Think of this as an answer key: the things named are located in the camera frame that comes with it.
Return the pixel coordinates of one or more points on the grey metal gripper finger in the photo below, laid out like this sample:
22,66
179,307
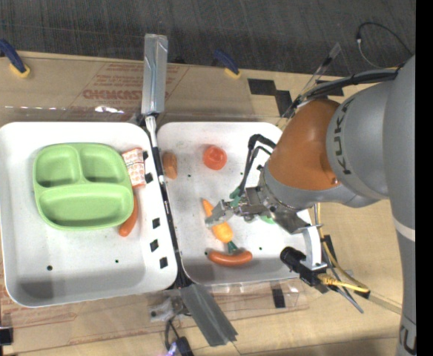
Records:
222,206
214,221

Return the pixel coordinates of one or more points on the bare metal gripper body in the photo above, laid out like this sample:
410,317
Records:
257,202

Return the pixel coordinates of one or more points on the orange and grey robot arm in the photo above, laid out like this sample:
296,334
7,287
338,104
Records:
365,154

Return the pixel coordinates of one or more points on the orange carrot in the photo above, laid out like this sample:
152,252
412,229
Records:
223,232

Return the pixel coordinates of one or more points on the white plastic tray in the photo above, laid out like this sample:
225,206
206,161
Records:
72,265
194,198

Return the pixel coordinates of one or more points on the orange sausage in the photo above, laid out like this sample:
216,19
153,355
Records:
229,259
129,224

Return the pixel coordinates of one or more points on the red tomato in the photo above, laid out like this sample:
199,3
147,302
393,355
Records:
214,158

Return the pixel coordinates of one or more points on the brown bread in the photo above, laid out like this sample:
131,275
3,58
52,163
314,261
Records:
170,165

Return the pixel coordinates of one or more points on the orange and white carton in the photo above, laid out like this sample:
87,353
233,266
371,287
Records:
135,165

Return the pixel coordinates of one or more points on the green divided plate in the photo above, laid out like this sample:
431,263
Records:
83,198

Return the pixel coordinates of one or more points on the brown cardboard board red print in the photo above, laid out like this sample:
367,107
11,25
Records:
72,84

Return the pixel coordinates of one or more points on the black cylinder on white bracket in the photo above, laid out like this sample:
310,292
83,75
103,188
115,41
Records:
305,262

